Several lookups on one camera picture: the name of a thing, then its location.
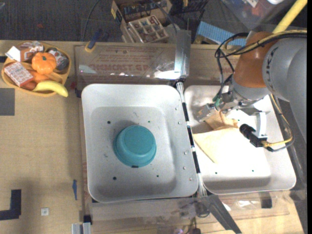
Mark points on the orange toy pumpkin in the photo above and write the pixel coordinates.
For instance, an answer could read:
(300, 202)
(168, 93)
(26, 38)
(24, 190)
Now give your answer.
(44, 62)

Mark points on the black cylinder on white bracket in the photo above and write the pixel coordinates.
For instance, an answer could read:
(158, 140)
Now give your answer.
(254, 135)

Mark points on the small white square block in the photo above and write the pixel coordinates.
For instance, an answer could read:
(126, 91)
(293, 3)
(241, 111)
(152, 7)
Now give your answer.
(44, 211)

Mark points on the white and orange carton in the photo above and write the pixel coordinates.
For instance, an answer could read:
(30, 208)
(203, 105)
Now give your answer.
(24, 52)

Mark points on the red and white carton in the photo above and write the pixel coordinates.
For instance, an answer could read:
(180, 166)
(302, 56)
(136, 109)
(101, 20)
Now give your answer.
(18, 74)

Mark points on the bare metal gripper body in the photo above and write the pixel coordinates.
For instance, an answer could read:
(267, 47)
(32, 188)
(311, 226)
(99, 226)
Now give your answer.
(228, 99)

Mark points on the white plastic tray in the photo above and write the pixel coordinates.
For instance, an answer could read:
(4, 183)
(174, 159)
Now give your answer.
(239, 169)
(136, 101)

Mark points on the yellow banana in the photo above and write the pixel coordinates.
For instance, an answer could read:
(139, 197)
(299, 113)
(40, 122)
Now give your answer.
(52, 86)

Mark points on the orange carrot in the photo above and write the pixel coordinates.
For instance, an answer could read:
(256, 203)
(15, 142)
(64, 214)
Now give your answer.
(40, 77)

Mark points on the small red and white can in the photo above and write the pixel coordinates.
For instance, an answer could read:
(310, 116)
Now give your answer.
(59, 57)

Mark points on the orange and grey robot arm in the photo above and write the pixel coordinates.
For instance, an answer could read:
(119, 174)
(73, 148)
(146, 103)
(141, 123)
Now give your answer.
(251, 64)

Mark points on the teal bowl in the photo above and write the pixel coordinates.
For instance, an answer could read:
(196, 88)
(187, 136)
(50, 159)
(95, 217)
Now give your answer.
(135, 145)

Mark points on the pale toy bread slice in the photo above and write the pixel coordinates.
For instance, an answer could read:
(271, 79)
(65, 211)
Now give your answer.
(219, 142)

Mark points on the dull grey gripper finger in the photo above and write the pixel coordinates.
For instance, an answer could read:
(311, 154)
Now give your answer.
(207, 112)

